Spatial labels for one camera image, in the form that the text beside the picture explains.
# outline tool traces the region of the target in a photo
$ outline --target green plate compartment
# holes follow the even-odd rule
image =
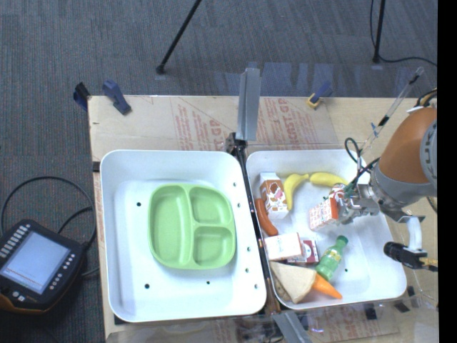
[[[219,190],[200,184],[159,186],[149,201],[148,238],[151,253],[165,266],[222,267],[236,248],[230,201]]]

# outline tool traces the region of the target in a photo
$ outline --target brown sausage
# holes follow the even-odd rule
[[[268,218],[268,214],[266,213],[265,209],[265,202],[263,202],[262,198],[257,198],[254,201],[257,211],[258,223],[260,224],[261,228],[269,235],[270,237],[276,236],[278,233],[277,228],[271,223],[270,219]]]

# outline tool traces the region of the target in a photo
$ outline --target table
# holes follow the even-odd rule
[[[94,194],[97,213],[97,231],[100,259],[100,276],[103,294],[104,327],[109,342],[132,340],[135,331],[153,329],[150,324],[115,324],[109,307],[106,286],[106,256],[103,230],[103,205],[101,202],[99,162],[105,154],[115,149],[161,150],[214,150],[224,149],[227,136],[236,131],[238,97],[236,96],[125,96],[132,111],[123,116],[107,96],[88,98],[91,153],[94,162]],[[371,122],[377,124],[388,111],[393,98],[325,98],[316,109],[306,104],[307,98],[261,97],[259,104],[257,141],[250,142],[258,149],[343,148],[347,137],[359,146],[367,139]],[[366,153],[366,160],[379,156],[392,133],[406,118],[415,99],[404,99],[383,128],[379,138]],[[423,248],[431,258],[438,258],[437,216],[422,199],[409,207],[413,214],[424,215],[422,223]],[[389,223],[394,239],[408,244],[408,230],[404,224]],[[399,301],[397,308],[405,313],[396,317],[395,329],[384,332],[349,332],[341,336],[362,338],[357,342],[389,342],[396,334],[397,342],[429,342],[427,334],[438,336],[438,274],[426,270],[405,268],[408,285],[416,293]],[[408,308],[409,304],[417,306]],[[178,323],[170,322],[175,327]],[[215,342],[236,342],[236,321],[228,319],[223,324],[215,322],[210,327]],[[369,334],[378,335],[369,338]]]

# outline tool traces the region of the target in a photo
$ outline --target tripod leg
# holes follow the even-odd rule
[[[187,25],[191,21],[192,16],[194,15],[195,11],[199,7],[201,1],[202,0],[196,0],[195,1],[194,6],[192,6],[192,9],[190,10],[189,14],[187,15],[186,20],[184,21],[183,25],[179,29],[178,34],[176,35],[175,39],[171,43],[171,46],[170,46],[169,50],[166,52],[164,59],[162,60],[160,65],[158,65],[156,67],[157,74],[163,74],[165,72],[164,67],[165,67],[166,62],[169,60],[171,54],[173,53],[173,50],[174,50],[175,46],[178,44],[179,39],[181,38],[181,36],[183,35],[184,31],[186,30]]]
[[[379,20],[378,20],[378,32],[376,34],[376,44],[374,46],[373,62],[378,63],[379,59],[379,44],[381,43],[381,32],[383,30],[383,19],[384,19],[384,6],[386,0],[381,0],[381,8],[379,9]]]

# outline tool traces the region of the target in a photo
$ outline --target toy bottle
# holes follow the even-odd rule
[[[316,272],[318,272],[326,281],[329,281],[333,273],[338,268],[338,265],[343,258],[343,249],[348,244],[348,239],[340,235],[336,238],[335,245],[327,248],[323,253],[321,260],[316,265]]]

